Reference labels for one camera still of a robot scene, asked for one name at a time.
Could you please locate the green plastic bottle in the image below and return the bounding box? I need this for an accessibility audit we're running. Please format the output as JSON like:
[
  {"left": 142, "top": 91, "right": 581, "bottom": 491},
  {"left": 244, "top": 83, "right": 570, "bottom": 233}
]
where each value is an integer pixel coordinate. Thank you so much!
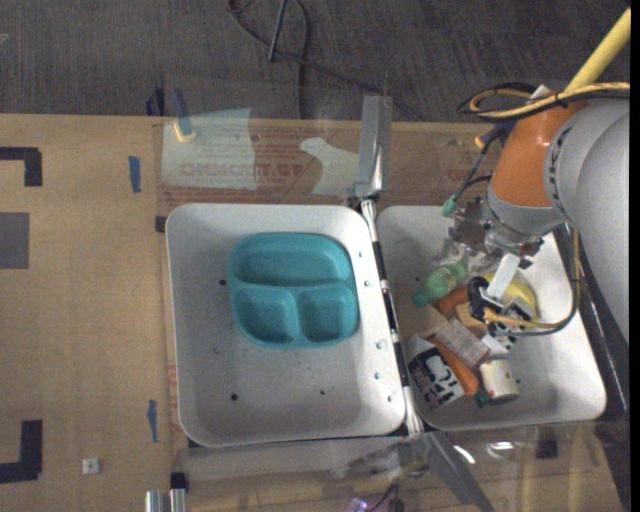
[{"left": 412, "top": 262, "right": 469, "bottom": 308}]

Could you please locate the long orange carrot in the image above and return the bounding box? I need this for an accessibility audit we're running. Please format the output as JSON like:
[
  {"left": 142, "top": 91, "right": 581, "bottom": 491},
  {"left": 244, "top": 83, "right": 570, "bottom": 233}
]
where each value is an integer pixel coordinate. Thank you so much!
[{"left": 428, "top": 333, "right": 490, "bottom": 407}]

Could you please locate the teal divided plate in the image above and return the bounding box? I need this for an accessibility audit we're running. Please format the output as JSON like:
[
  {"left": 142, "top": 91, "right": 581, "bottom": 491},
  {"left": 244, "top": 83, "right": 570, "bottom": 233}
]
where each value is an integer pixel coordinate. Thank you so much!
[{"left": 227, "top": 232, "right": 361, "bottom": 350}]

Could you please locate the short orange carrot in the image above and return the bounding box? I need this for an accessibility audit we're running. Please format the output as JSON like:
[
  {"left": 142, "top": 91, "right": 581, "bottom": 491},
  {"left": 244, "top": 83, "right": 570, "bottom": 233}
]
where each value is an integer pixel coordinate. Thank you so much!
[{"left": 432, "top": 285, "right": 474, "bottom": 319}]

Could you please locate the brown cardboard board red print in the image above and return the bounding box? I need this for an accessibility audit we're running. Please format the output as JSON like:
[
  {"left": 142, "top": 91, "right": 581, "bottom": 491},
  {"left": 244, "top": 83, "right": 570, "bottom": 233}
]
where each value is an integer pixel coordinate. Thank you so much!
[{"left": 152, "top": 118, "right": 621, "bottom": 447}]

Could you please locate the yellow banana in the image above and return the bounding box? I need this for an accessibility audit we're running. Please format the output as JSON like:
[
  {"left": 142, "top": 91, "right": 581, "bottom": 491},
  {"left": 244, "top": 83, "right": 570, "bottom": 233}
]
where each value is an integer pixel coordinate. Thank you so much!
[{"left": 482, "top": 272, "right": 542, "bottom": 324}]

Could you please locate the white plastic tray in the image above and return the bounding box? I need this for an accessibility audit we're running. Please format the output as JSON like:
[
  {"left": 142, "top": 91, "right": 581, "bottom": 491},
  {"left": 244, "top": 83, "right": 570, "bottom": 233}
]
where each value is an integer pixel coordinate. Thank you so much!
[
  {"left": 164, "top": 202, "right": 407, "bottom": 449},
  {"left": 374, "top": 204, "right": 609, "bottom": 432}
]

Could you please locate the black and white carton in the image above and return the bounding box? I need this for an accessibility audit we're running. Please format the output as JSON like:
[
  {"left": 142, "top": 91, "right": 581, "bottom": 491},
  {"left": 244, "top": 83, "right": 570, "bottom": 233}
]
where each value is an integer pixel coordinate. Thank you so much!
[{"left": 405, "top": 333, "right": 467, "bottom": 410}]

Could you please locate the small white can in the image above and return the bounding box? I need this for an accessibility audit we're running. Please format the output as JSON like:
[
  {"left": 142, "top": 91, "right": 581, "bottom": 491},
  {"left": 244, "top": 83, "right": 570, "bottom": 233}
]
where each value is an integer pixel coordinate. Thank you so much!
[{"left": 478, "top": 356, "right": 521, "bottom": 404}]

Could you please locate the tan bread piece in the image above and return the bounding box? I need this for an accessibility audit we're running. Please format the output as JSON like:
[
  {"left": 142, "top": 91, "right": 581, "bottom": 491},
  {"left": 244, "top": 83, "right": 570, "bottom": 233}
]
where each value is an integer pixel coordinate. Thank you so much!
[{"left": 453, "top": 302, "right": 489, "bottom": 336}]

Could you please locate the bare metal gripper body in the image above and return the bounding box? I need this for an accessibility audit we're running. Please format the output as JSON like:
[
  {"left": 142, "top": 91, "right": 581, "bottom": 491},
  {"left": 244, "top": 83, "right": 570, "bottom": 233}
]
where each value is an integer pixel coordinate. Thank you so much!
[{"left": 447, "top": 197, "right": 545, "bottom": 270}]

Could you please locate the pale brown packet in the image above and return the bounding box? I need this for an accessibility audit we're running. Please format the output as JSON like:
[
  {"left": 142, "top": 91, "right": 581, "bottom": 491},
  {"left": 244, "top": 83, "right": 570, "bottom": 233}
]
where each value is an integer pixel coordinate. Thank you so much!
[{"left": 433, "top": 317, "right": 491, "bottom": 369}]

